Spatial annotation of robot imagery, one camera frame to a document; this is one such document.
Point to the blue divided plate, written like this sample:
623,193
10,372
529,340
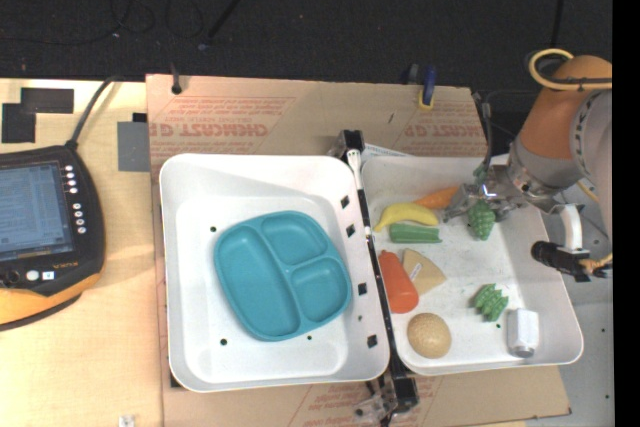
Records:
280,275

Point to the white small can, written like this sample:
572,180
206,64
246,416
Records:
522,332

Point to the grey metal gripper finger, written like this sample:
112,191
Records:
502,212
454,210

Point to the white plastic tray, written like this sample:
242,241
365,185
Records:
465,260
200,195

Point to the beige pizza slice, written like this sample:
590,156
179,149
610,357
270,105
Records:
425,272

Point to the brown cardboard board red print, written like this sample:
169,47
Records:
280,125

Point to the orange carrot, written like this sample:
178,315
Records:
439,198

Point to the thin black and white rod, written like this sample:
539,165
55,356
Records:
372,245

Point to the green grapes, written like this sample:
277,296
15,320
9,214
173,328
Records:
481,220

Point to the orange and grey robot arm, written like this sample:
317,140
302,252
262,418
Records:
555,125

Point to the green pea pods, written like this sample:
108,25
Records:
491,302

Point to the tan round bread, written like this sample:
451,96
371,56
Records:
429,335

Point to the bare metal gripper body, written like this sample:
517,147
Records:
505,195

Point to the yellow banana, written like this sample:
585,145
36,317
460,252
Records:
407,213

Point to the black cylinder on white bracket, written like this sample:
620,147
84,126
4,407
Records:
560,257

